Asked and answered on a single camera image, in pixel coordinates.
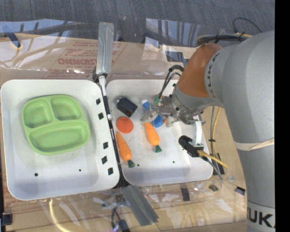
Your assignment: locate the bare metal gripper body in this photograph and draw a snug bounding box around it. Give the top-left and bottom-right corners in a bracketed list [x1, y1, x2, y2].
[155, 96, 206, 126]

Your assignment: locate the blue and white bottle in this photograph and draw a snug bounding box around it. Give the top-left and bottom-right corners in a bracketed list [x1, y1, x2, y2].
[141, 99, 164, 129]

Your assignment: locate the orange carrot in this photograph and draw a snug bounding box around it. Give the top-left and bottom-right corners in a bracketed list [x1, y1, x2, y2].
[116, 131, 136, 169]
[144, 121, 163, 153]

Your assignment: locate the black bottle with silver cap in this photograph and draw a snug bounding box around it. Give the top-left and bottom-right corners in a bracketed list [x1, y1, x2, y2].
[115, 96, 138, 118]

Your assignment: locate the orange round biscuit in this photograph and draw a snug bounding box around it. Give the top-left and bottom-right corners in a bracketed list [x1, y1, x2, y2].
[116, 116, 134, 134]

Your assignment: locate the white plastic tray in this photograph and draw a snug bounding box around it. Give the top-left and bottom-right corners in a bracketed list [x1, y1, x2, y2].
[0, 79, 120, 201]
[105, 79, 214, 187]

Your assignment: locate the green divided plate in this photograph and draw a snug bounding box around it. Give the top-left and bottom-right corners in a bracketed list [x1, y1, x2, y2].
[21, 94, 91, 156]

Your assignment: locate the brown cardboard board red print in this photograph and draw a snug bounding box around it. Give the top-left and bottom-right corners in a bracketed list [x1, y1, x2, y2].
[0, 32, 247, 232]

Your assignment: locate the black cylinder on white bracket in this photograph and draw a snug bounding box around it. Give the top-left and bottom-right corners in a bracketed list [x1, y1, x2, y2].
[178, 121, 206, 158]

